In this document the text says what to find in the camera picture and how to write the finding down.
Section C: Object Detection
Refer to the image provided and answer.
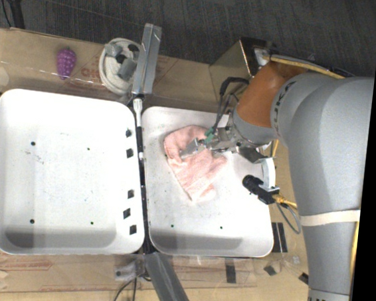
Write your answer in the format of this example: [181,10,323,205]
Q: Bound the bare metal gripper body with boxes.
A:
[202,124,268,166]

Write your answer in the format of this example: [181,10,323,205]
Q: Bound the pink cloth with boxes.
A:
[157,121,233,209]

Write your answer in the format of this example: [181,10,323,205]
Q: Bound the thin black and white rod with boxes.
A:
[116,97,168,255]

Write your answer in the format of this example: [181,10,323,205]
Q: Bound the brown box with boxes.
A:
[207,34,278,90]

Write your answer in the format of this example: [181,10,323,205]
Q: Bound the white plastic tray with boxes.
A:
[0,86,159,268]
[126,104,288,266]

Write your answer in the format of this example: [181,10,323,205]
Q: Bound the purple toy grapes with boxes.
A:
[54,45,78,82]

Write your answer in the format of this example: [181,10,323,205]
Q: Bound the brown cardboard board red print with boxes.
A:
[0,26,333,301]

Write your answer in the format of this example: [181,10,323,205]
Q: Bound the black cylinder on white bracket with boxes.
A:
[239,153,284,206]

